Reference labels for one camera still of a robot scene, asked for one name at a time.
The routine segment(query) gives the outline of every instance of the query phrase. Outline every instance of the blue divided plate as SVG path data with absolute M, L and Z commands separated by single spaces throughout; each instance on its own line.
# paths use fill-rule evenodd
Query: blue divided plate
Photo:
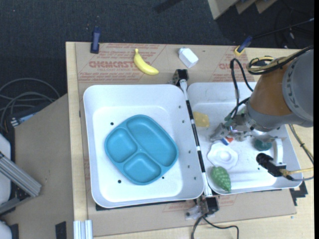
M 113 164 L 133 183 L 150 184 L 175 164 L 178 148 L 152 118 L 135 115 L 113 129 L 104 148 Z

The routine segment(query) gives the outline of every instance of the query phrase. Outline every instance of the banana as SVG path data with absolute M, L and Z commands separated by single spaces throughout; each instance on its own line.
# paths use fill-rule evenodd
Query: banana
M 154 68 L 153 66 L 150 66 L 147 64 L 144 59 L 139 54 L 139 49 L 135 49 L 135 55 L 134 55 L 134 64 L 143 72 L 148 75 L 155 75 L 158 74 L 159 71 Z

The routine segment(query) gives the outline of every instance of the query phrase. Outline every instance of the wooden table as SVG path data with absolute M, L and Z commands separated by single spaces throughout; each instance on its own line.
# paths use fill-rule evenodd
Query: wooden table
M 77 78 L 77 61 L 74 42 L 66 43 L 67 58 L 67 76 L 68 76 L 68 101 L 69 101 L 69 121 L 70 121 L 70 144 L 71 144 L 71 162 L 72 162 L 72 184 L 73 184 L 73 211 L 74 220 L 85 221 L 88 219 L 87 198 L 85 188 L 85 174 L 82 149 L 82 132 L 79 118 L 79 92 Z M 258 49 L 247 48 L 248 59 L 261 57 L 265 54 L 275 57 L 287 56 L 293 53 L 293 50 L 286 49 Z M 297 127 L 297 130 L 306 145 L 313 151 L 314 139 L 313 128 Z M 311 163 L 299 147 L 297 141 L 292 137 L 292 142 L 296 150 L 300 165 L 302 168 L 310 167 Z M 306 181 L 308 195 L 305 198 L 297 200 L 297 213 L 293 216 L 271 217 L 255 220 L 244 220 L 232 222 L 231 224 L 219 225 L 237 225 L 240 230 L 240 238 L 296 238 L 310 239 L 315 237 L 314 229 L 314 181 Z M 132 234 L 121 234 L 113 236 L 96 237 L 99 239 L 124 239 L 124 238 L 168 238 L 181 239 L 190 238 L 192 227 L 182 227 L 175 229 L 156 230 L 148 232 L 138 232 Z M 236 231 L 218 230 L 209 225 L 198 226 L 195 233 L 196 238 L 236 238 Z

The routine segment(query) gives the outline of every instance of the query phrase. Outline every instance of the white container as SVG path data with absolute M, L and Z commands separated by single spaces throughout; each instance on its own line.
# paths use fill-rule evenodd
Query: white container
M 198 57 L 189 48 L 182 47 L 178 51 L 179 59 L 185 66 L 191 68 L 198 62 Z
M 0 236 L 1 239 L 12 239 L 11 229 L 0 221 Z

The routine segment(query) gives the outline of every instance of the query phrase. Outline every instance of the green vegetable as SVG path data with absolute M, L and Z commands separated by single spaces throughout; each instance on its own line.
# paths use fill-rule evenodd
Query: green vegetable
M 231 182 L 228 172 L 221 166 L 214 166 L 211 170 L 211 178 L 222 189 L 227 192 L 231 191 Z

